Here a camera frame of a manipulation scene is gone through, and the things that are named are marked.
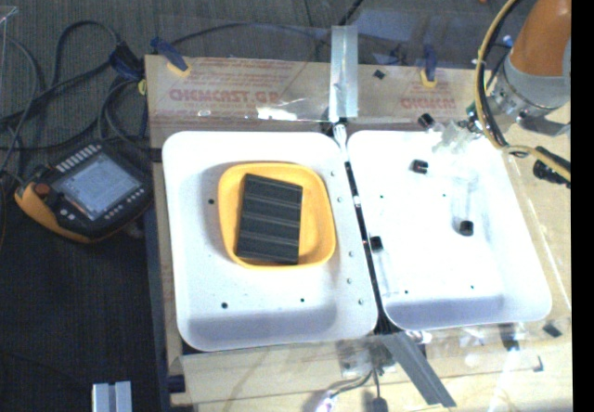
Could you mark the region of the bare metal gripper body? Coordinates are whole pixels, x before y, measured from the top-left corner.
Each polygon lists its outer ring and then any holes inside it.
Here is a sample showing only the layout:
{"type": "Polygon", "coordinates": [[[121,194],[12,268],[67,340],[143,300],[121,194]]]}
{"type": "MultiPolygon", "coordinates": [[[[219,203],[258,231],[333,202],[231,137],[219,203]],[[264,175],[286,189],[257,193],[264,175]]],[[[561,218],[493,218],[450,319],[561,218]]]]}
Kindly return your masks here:
{"type": "Polygon", "coordinates": [[[549,120],[547,116],[570,100],[566,91],[554,93],[536,90],[522,95],[512,88],[497,88],[489,98],[489,108],[502,133],[517,125],[525,131],[551,137],[569,135],[571,123],[549,120]]]}

